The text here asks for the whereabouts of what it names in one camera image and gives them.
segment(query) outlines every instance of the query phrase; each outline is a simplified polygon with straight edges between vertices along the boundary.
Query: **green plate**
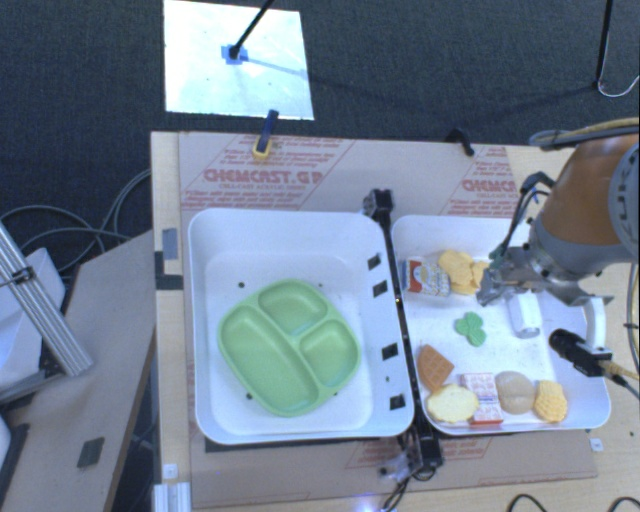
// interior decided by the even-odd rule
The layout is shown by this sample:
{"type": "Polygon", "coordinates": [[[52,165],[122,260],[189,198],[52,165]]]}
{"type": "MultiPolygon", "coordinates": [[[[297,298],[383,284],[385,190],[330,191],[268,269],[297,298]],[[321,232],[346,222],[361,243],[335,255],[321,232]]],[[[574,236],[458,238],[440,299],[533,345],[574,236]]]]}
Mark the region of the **green plate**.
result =
{"type": "Polygon", "coordinates": [[[253,398],[289,417],[312,411],[344,387],[361,357],[342,315],[297,279],[237,304],[220,322],[218,347],[253,398]]]}

